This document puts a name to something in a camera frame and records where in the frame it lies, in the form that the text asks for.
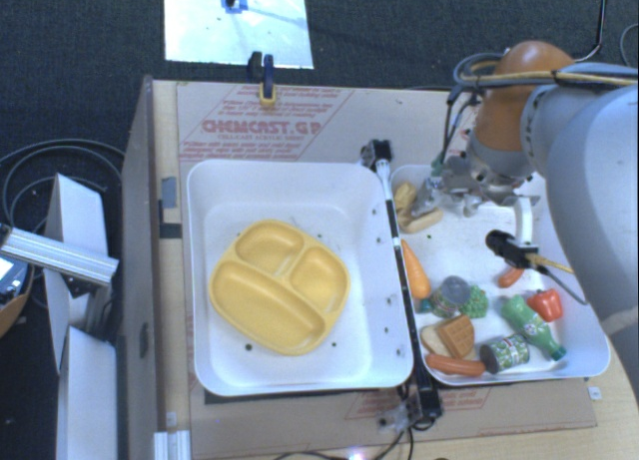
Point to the brown waffle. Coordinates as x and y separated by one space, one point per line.
457 336

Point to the green broccoli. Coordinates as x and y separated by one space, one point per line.
476 302

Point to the green can with grey lid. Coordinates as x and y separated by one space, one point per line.
449 296

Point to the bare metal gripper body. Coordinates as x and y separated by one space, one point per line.
486 183

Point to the short orange sausage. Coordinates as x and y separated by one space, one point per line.
510 278

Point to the green bottle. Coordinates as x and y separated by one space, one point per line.
529 325

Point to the orange carrot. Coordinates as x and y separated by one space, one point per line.
417 273

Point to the thin black and white rod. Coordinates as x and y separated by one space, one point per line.
399 243

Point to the white bread slice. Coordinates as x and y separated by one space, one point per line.
431 340

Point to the white plastic tray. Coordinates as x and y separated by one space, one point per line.
464 253
359 188

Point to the yellow divided plate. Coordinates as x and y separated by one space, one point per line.
279 288

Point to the small teal object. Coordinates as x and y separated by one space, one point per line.
425 305

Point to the tan toy pastry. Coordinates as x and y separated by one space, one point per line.
403 194

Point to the orange bell pepper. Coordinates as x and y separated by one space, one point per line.
547 304

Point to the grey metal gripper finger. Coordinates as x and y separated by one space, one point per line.
425 198
470 206

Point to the green and white can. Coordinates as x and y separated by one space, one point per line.
506 353

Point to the long orange sausage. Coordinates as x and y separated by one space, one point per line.
454 364

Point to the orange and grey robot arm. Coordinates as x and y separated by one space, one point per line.
579 148

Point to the tan bread roll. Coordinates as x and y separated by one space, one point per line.
424 221

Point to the brown cardboard board red print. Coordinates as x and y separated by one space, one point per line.
299 119

